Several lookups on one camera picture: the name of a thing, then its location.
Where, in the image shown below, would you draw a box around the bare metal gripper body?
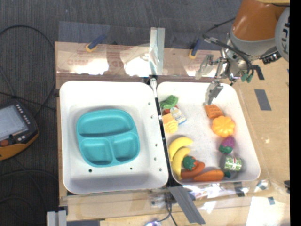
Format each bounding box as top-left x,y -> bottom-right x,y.
212,46 -> 254,83

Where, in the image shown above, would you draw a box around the orange toy waffle biscuit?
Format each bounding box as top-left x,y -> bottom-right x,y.
204,104 -> 224,119

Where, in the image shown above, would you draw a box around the yellow orange toy pumpkin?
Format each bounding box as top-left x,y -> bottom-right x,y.
211,115 -> 236,138

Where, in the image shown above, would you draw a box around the white plastic tray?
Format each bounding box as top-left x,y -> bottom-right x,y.
156,81 -> 261,186
59,80 -> 169,195

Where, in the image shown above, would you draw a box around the white and blue toy carton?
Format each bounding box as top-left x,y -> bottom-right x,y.
169,107 -> 188,126

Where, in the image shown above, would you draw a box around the green toy lettuce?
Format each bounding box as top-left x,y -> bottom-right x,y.
159,94 -> 179,110

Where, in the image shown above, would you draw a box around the orange toy cheese block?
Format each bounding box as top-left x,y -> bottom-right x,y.
162,113 -> 176,127

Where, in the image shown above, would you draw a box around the yellow toy corn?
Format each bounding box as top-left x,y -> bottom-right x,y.
162,120 -> 179,135

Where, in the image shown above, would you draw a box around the purple toy grapes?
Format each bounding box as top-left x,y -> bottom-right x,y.
218,136 -> 236,155

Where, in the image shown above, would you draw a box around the yellow banana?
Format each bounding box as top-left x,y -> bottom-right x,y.
171,147 -> 191,181
167,136 -> 194,161

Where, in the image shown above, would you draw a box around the brown cardboard board, red print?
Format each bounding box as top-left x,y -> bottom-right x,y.
54,41 -> 290,222

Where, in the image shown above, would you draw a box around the green and white small can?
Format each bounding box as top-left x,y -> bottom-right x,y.
219,155 -> 243,172

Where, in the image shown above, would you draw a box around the red toy strawberry, green top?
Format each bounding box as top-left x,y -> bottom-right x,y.
182,155 -> 198,172

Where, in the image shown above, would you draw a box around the teal divided plate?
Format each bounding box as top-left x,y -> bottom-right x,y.
75,109 -> 141,168

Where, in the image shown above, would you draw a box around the black cylinder on white bracket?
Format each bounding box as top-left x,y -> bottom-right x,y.
261,51 -> 282,65

